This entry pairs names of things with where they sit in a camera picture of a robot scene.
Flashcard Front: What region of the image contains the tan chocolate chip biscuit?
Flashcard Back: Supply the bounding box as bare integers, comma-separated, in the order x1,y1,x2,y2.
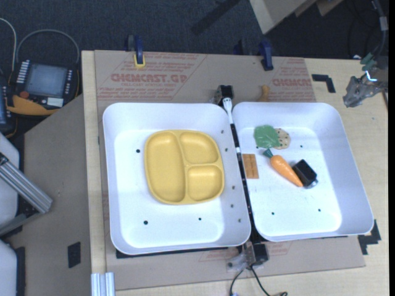
273,128,291,150

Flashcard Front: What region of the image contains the orange carrot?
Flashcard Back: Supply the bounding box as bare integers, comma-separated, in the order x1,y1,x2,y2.
262,148,304,188

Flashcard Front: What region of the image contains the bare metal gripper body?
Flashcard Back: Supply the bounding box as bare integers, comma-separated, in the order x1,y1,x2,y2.
365,67,389,97

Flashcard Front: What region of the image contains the brown cardboard board red print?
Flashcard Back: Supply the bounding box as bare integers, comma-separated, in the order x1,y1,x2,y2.
94,49,367,291

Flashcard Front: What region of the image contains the orange waffle biscuit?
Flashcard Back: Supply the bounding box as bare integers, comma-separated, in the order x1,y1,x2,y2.
242,154,260,180

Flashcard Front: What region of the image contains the green lettuce leaf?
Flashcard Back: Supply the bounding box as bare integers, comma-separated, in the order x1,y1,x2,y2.
253,125,281,150

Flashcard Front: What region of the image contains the black rectangular box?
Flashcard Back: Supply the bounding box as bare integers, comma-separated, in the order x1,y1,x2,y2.
291,158,319,189

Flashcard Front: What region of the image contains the thin black and white rod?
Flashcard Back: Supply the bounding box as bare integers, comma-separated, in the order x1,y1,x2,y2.
222,97,256,243

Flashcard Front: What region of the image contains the white plastic tray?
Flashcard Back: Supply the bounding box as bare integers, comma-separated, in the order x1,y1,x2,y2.
102,102,252,255
231,101,375,242

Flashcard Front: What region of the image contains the yellow divided plate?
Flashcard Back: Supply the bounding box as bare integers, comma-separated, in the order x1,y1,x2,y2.
144,129,225,205

